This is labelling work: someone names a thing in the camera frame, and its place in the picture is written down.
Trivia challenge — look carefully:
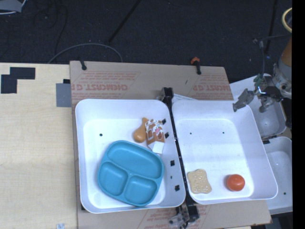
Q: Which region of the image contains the brown cardboard board red print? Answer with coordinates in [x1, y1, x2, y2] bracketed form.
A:
[69, 61, 273, 229]

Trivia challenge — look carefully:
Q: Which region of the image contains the white plastic tray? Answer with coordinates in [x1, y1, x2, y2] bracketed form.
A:
[262, 136, 293, 215]
[171, 100, 279, 205]
[229, 73, 287, 139]
[75, 98, 186, 214]

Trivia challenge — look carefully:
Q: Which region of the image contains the gingerbread house carton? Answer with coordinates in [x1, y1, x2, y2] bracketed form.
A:
[144, 118, 166, 155]

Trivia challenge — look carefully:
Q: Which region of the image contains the orange-red toy tomato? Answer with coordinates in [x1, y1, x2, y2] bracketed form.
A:
[225, 174, 246, 192]

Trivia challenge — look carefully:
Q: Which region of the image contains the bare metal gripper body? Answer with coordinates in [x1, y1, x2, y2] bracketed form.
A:
[256, 73, 292, 104]

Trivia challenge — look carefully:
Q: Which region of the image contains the thin black rod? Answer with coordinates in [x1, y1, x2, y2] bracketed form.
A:
[166, 96, 194, 208]

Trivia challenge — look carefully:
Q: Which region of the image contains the beige toy bread slice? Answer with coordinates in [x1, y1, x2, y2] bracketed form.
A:
[186, 168, 213, 195]

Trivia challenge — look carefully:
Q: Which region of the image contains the blue divided plate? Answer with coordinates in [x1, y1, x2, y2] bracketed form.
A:
[96, 140, 165, 208]

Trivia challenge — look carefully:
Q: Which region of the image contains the tan toy chicken drumstick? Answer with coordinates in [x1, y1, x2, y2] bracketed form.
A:
[132, 117, 150, 144]

